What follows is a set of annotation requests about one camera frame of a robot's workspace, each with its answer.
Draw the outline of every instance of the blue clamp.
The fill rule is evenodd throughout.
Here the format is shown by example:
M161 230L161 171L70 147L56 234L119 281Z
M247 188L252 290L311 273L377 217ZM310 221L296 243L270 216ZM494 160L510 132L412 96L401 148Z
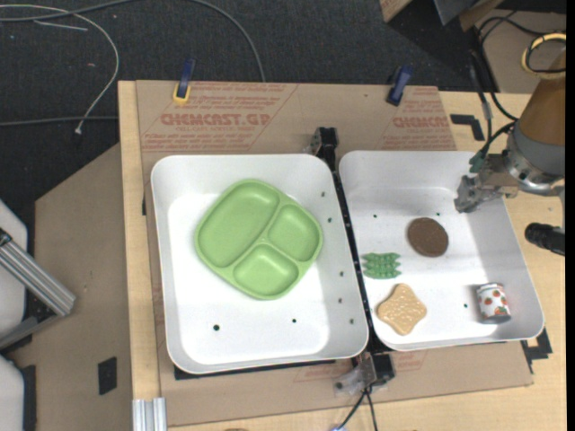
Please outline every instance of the blue clamp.
M401 66L397 69L394 76L394 86L387 95L387 101L394 106L398 106L403 96L403 89L410 81L413 75L413 68L411 66Z
M183 64L183 69L181 71L180 82L176 84L173 89L173 101L180 104L186 103L190 97L191 90L191 76L196 68L196 59L189 57Z

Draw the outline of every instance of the green divided plate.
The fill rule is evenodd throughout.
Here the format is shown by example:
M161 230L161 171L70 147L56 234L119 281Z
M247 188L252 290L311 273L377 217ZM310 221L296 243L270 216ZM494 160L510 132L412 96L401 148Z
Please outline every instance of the green divided plate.
M323 244L317 220L294 199L260 180L229 187L207 211L194 242L200 258L252 297L287 294Z

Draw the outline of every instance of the wooden table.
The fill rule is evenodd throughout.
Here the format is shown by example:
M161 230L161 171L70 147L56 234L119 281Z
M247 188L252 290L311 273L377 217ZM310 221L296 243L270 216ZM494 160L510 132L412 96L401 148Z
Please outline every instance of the wooden table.
M448 114L482 117L477 95L469 92L442 92L441 99ZM528 96L505 94L500 101L511 113L519 115ZM495 113L495 128L507 123ZM147 230L142 213L142 164L137 121L137 94L134 82L119 83L119 119L126 228L128 305L133 399L151 400L161 396L158 360L155 346L155 325L152 288L148 261ZM452 126L459 150L477 151L469 127ZM492 147L499 151L504 139ZM405 430L549 430L566 429L566 365L565 365L565 260L529 244L523 232L531 222L560 224L561 203L556 198L539 198L520 193L507 201L509 215L524 252L539 294L545 326L553 354L536 362L535 384L526 388L481 391L452 396L405 400L376 404L381 429ZM208 431L246 429L258 430L328 430L342 421L349 409L327 409L293 413L266 418L242 419L178 427L177 429ZM362 406L348 423L349 431L371 429L368 407Z

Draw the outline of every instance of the brown disc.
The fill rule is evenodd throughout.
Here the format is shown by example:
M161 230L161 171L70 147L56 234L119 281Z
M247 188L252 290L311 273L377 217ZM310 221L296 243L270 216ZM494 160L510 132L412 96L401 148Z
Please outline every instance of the brown disc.
M410 223L407 239L412 248L425 257L439 257L445 254L449 244L445 229L428 217L421 217Z

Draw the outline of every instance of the black fabric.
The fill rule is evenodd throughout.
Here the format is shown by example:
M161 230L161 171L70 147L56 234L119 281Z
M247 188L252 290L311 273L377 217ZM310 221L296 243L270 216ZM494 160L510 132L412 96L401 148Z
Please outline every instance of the black fabric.
M76 9L110 0L0 0ZM378 0L206 0L236 18L260 51L270 82L385 84L410 64L412 84L472 90L467 74L471 33L444 27L432 0L414 0L389 24ZM514 0L530 9L537 0ZM545 11L565 13L565 0ZM4 16L35 10L0 9ZM187 56L197 80L257 82L259 72L239 30L202 6L171 1L125 4L86 14L116 42L119 79L175 80ZM56 21L90 27L66 18ZM33 22L0 26L0 121L83 115L107 83L113 52L88 32ZM115 86L93 115L117 114ZM0 128L0 199L16 214L118 142L113 122Z

